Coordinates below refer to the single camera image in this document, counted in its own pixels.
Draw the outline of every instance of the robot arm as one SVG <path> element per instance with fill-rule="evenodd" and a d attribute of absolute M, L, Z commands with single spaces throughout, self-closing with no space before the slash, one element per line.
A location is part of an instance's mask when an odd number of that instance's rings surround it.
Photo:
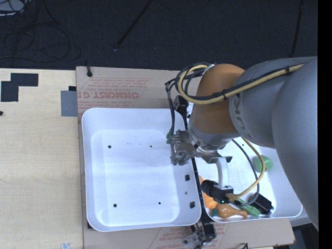
<path fill-rule="evenodd" d="M 188 139 L 196 155 L 208 162 L 239 136 L 275 148 L 318 229 L 317 57 L 272 60 L 247 70 L 231 64 L 205 67 L 195 97 L 182 88 L 186 72 L 177 82 L 179 93 L 194 103 Z"/>

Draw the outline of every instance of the cardboard sheet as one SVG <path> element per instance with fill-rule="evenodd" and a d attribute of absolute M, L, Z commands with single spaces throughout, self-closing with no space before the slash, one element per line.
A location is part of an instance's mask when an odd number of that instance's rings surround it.
<path fill-rule="evenodd" d="M 165 83 L 178 71 L 142 70 L 132 68 L 76 68 L 80 167 L 82 186 L 83 232 L 85 249 L 166 249 L 185 248 L 182 238 L 190 227 L 150 228 L 128 231 L 98 232 L 88 228 L 85 204 L 84 154 L 82 146 L 82 114 L 93 107 L 168 108 Z M 195 94 L 199 79 L 194 79 L 189 94 Z M 175 88 L 172 98 L 176 97 Z M 234 223 L 215 223 L 217 237 L 203 248 L 249 248 L 293 244 L 294 233 L 289 219 L 264 219 Z"/>

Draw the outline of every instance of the black tape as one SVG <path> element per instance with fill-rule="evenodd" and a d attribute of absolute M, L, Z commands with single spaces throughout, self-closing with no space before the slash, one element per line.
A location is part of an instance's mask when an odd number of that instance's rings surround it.
<path fill-rule="evenodd" d="M 291 73 L 291 71 L 289 70 L 289 66 L 286 66 L 285 69 L 286 69 L 287 74 L 289 75 Z"/>
<path fill-rule="evenodd" d="M 38 87 L 38 74 L 11 73 L 1 82 L 1 102 L 18 102 L 19 87 Z"/>

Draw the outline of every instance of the yellow cable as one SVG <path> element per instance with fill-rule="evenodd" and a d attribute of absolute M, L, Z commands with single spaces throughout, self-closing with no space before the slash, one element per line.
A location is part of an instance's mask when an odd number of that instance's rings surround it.
<path fill-rule="evenodd" d="M 255 152 L 255 154 L 257 155 L 257 157 L 260 159 L 260 162 L 261 162 L 261 173 L 260 173 L 259 177 L 257 178 L 257 180 L 255 180 L 247 189 L 245 189 L 241 193 L 239 193 L 239 194 L 227 193 L 226 197 L 231 202 L 234 202 L 236 199 L 239 199 L 241 196 L 245 195 L 250 190 L 252 190 L 259 183 L 259 181 L 263 177 L 264 171 L 265 171 L 265 162 L 264 162 L 263 158 L 261 157 L 261 155 L 259 154 L 259 152 L 254 148 L 254 146 L 247 139 L 245 139 L 244 137 L 241 137 L 241 138 Z"/>
<path fill-rule="evenodd" d="M 250 84 L 248 84 L 246 86 L 243 86 L 243 87 L 240 87 L 240 88 L 238 88 L 236 90 L 233 90 L 233 91 L 230 91 L 228 93 L 225 93 L 225 97 L 229 98 L 229 97 L 231 97 L 231 96 L 233 96 L 235 94 L 238 94 L 238 93 L 240 93 L 242 91 L 245 91 L 245 90 L 250 89 L 250 88 L 252 88 L 254 86 L 262 84 L 262 83 L 264 83 L 264 82 L 266 82 L 266 81 L 268 81 L 270 79 L 273 79 L 275 77 L 279 77 L 279 76 L 285 75 L 285 74 L 287 74 L 289 72 L 294 72 L 294 71 L 298 70 L 300 67 L 302 67 L 303 65 L 304 64 L 299 64 L 299 65 L 291 66 L 291 67 L 289 67 L 289 71 L 286 70 L 286 69 L 278 70 L 278 71 L 276 71 L 276 72 L 274 72 L 274 73 L 272 73 L 270 75 L 267 75 L 267 76 L 265 76 L 265 77 L 263 77 L 261 79 L 258 79 L 256 81 L 254 81 L 254 82 L 252 82 L 252 83 L 250 83 Z M 225 98 L 224 95 L 221 95 L 221 96 L 218 96 L 218 97 L 215 97 L 215 98 L 211 98 L 209 100 L 197 100 L 197 99 L 193 99 L 193 98 L 189 97 L 184 92 L 184 90 L 182 89 L 182 82 L 183 82 L 185 76 L 189 72 L 191 72 L 191 71 L 193 71 L 195 69 L 198 69 L 198 68 L 206 68 L 206 67 L 207 67 L 207 65 L 198 65 L 198 66 L 192 67 L 191 69 L 189 69 L 187 71 L 184 71 L 180 75 L 180 78 L 179 78 L 178 84 L 177 84 L 178 85 L 178 91 L 183 96 L 183 98 L 185 98 L 187 101 L 192 102 L 192 103 L 196 103 L 196 104 L 211 104 L 211 103 L 215 103 L 215 102 L 221 101 L 221 100 L 223 100 Z"/>

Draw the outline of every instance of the orange object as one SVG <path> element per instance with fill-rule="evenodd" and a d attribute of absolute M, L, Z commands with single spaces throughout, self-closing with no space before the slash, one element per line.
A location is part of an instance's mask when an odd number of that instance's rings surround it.
<path fill-rule="evenodd" d="M 244 69 L 232 64 L 212 66 L 202 76 L 196 96 L 212 95 L 235 85 Z M 201 132 L 209 134 L 234 133 L 236 129 L 229 114 L 229 100 L 213 104 L 194 104 L 191 112 L 193 125 Z"/>
<path fill-rule="evenodd" d="M 230 204 L 217 204 L 216 210 L 222 218 L 228 218 L 233 215 L 240 215 L 244 218 L 248 217 L 248 212 L 246 210 L 238 210 Z"/>
<path fill-rule="evenodd" d="M 199 181 L 202 184 L 204 179 L 199 175 Z M 203 199 L 204 199 L 204 204 L 207 208 L 209 209 L 214 209 L 217 206 L 217 201 L 213 199 L 213 197 L 208 196 L 206 193 L 203 192 Z"/>

